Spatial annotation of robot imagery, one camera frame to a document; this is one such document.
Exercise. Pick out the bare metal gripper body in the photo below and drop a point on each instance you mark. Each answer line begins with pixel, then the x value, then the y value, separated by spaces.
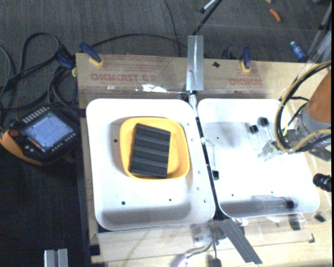
pixel 296 139

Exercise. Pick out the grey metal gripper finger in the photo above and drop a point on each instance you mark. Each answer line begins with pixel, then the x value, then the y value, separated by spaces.
pixel 264 154
pixel 272 145

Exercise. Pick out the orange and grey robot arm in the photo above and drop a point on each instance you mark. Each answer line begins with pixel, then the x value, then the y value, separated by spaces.
pixel 321 99

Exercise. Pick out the clear plastic bottle black cap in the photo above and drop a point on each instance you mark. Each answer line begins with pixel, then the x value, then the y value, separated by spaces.
pixel 254 133
pixel 264 124

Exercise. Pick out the white plastic tray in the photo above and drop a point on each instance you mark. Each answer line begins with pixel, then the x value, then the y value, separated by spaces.
pixel 247 177
pixel 144 204

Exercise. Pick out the long clear bottle black cap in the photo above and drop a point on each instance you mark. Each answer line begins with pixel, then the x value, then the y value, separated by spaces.
pixel 275 203

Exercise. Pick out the thin black and white rod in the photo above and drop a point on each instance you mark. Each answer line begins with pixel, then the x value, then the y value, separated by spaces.
pixel 202 138

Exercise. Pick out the yellow plate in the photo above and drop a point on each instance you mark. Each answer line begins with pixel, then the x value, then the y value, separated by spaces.
pixel 178 149

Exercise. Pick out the blue bottle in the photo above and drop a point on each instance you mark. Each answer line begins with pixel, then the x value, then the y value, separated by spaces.
pixel 297 50

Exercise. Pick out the black ribbed box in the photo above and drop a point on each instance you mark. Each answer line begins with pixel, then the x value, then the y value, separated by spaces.
pixel 150 150

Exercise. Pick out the orange carrot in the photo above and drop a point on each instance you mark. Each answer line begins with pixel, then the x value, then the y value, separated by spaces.
pixel 275 15

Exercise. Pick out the brown cardboard board red print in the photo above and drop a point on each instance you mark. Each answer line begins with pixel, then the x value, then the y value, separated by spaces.
pixel 122 76

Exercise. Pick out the black cylinder on white bracket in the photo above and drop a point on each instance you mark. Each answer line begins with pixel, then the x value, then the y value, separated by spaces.
pixel 323 181

